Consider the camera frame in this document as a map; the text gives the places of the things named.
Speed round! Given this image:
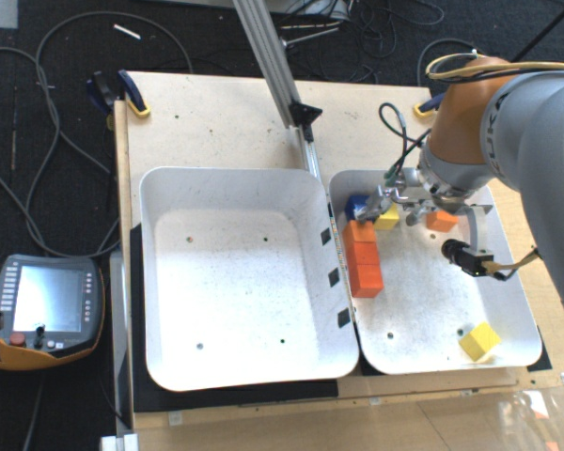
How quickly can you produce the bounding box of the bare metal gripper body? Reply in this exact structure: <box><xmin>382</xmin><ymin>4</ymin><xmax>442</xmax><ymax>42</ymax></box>
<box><xmin>384</xmin><ymin>166</ymin><xmax>472</xmax><ymax>215</ymax></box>

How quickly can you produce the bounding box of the yellow cube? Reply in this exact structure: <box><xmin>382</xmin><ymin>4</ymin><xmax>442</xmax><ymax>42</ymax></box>
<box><xmin>458</xmin><ymin>321</ymin><xmax>503</xmax><ymax>363</ymax></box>
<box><xmin>373</xmin><ymin>203</ymin><xmax>401</xmax><ymax>232</ymax></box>

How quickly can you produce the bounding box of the blue cube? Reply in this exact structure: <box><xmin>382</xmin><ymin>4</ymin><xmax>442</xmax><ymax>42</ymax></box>
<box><xmin>344</xmin><ymin>194</ymin><xmax>370</xmax><ymax>223</ymax></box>

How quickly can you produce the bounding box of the orange cube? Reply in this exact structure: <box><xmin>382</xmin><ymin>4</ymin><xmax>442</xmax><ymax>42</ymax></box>
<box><xmin>341</xmin><ymin>219</ymin><xmax>379</xmax><ymax>246</ymax></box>
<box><xmin>349</xmin><ymin>262</ymin><xmax>385</xmax><ymax>300</ymax></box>
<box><xmin>344</xmin><ymin>241</ymin><xmax>382</xmax><ymax>269</ymax></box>
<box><xmin>425</xmin><ymin>210</ymin><xmax>460</xmax><ymax>234</ymax></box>

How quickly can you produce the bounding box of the thin black and white rod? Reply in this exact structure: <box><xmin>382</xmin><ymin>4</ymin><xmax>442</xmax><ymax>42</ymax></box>
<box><xmin>298</xmin><ymin>127</ymin><xmax>359</xmax><ymax>328</ymax></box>

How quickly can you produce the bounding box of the white plastic tray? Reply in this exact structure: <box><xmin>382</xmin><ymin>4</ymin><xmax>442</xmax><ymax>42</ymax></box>
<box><xmin>327</xmin><ymin>168</ymin><xmax>544</xmax><ymax>377</ymax></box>
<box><xmin>138</xmin><ymin>165</ymin><xmax>361</xmax><ymax>394</ymax></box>

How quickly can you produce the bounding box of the pale wood board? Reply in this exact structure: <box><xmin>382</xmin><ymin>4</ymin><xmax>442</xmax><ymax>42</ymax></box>
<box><xmin>123</xmin><ymin>70</ymin><xmax>564</xmax><ymax>413</ymax></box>

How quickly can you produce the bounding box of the black cylinder on white bracket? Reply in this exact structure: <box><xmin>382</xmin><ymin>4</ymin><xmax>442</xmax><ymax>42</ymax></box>
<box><xmin>440</xmin><ymin>203</ymin><xmax>496</xmax><ymax>278</ymax></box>

